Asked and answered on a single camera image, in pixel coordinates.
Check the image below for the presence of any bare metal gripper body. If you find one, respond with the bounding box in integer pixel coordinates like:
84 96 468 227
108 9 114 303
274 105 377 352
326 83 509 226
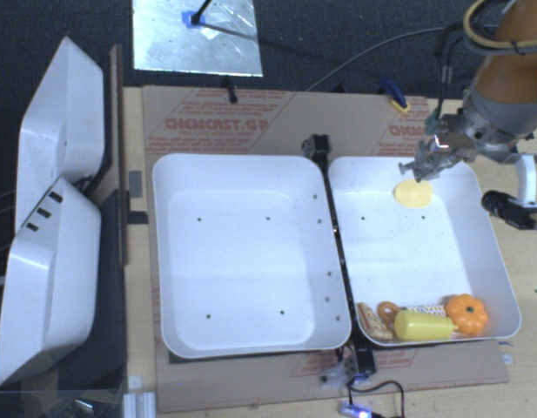
420 114 520 167

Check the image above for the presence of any yellow round biscuit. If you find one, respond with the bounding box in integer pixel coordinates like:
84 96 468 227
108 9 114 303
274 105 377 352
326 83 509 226
392 179 434 211

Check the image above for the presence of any white plastic tray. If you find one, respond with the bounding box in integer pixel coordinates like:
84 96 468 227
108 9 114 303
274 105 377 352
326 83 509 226
327 155 523 347
151 152 353 361

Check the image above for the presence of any thin black rod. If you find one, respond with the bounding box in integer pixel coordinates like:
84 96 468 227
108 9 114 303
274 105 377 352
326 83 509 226
317 158 366 351

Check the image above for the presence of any white and yellow patterned packet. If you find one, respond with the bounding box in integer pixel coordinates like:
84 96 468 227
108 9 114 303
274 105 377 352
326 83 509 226
406 303 446 316

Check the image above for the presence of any brown pretzel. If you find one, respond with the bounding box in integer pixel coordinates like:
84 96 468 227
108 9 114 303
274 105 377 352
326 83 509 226
376 300 401 328

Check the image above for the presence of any orange pumpkin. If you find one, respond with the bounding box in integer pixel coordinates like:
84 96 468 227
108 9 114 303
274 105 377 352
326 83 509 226
445 293 490 338

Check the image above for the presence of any brown cardboard board red print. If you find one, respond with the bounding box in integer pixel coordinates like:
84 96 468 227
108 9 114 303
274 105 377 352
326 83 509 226
141 85 511 414

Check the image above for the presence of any yellow plastic bottle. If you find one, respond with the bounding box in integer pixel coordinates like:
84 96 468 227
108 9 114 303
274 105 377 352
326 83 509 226
393 309 460 343

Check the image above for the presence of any black block with thin wires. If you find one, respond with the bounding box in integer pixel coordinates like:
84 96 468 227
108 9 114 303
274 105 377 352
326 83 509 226
352 342 379 377
301 133 332 165

